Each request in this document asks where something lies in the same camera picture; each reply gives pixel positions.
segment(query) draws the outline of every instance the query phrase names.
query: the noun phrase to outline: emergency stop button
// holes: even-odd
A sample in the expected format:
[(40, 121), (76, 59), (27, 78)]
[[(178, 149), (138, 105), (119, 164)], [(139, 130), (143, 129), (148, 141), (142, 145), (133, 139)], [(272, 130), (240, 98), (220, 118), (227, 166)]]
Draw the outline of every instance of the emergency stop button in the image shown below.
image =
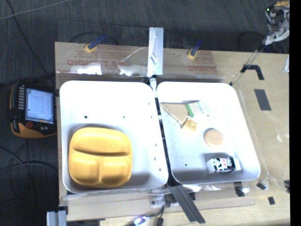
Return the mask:
[(27, 127), (27, 128), (33, 128), (33, 123), (32, 123), (31, 121), (28, 121), (28, 122), (26, 123), (26, 127)]

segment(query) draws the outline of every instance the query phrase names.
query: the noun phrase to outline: white tray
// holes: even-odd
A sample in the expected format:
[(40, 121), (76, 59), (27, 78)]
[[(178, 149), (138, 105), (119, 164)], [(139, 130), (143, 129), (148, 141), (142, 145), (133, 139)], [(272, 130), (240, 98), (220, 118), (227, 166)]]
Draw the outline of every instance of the white tray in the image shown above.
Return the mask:
[[(207, 113), (192, 119), (197, 131), (188, 133), (166, 111), (161, 109), (171, 172), (181, 184), (211, 184), (255, 180), (260, 165), (247, 124), (232, 86), (224, 83), (162, 82), (157, 87), (160, 103), (201, 101)], [(204, 132), (214, 128), (223, 135), (218, 149), (204, 141)], [(218, 157), (238, 158), (241, 170), (210, 175), (206, 162)]]
[(68, 81), (60, 88), (63, 183), (72, 193), (106, 191), (76, 184), (68, 171), (72, 135), (83, 127), (124, 132), (133, 147), (133, 167), (125, 189), (163, 187), (168, 170), (152, 89), (141, 82)]

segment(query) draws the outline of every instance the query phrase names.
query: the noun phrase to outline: blue clamp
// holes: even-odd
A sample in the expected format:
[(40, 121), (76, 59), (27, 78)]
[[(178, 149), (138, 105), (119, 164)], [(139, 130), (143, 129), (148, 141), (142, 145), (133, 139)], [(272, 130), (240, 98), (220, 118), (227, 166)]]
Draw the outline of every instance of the blue clamp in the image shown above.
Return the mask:
[(99, 37), (97, 37), (95, 40), (93, 40), (91, 43), (86, 45), (86, 51), (91, 53), (92, 51), (94, 51), (97, 48), (97, 45), (102, 43), (103, 41), (105, 41), (106, 39), (106, 35), (101, 35)]
[(203, 40), (198, 40), (197, 41), (196, 45), (188, 53), (189, 58), (191, 58), (191, 59), (195, 58), (195, 56), (197, 55), (197, 50), (201, 46), (202, 42), (203, 42)]

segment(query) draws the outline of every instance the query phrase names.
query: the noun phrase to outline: yellow tray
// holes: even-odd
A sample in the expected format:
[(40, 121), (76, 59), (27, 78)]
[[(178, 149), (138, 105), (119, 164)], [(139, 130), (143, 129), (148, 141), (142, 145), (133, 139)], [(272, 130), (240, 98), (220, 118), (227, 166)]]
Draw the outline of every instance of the yellow tray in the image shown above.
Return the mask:
[(131, 177), (131, 141), (118, 130), (81, 128), (71, 138), (68, 164), (71, 178), (80, 185), (120, 187)]

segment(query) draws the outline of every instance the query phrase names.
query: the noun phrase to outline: display screen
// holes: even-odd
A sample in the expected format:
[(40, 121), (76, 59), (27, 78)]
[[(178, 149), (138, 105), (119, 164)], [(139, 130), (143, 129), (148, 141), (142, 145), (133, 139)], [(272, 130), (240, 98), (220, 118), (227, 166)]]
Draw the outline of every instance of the display screen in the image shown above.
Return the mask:
[(54, 124), (53, 106), (52, 93), (26, 89), (26, 120)]

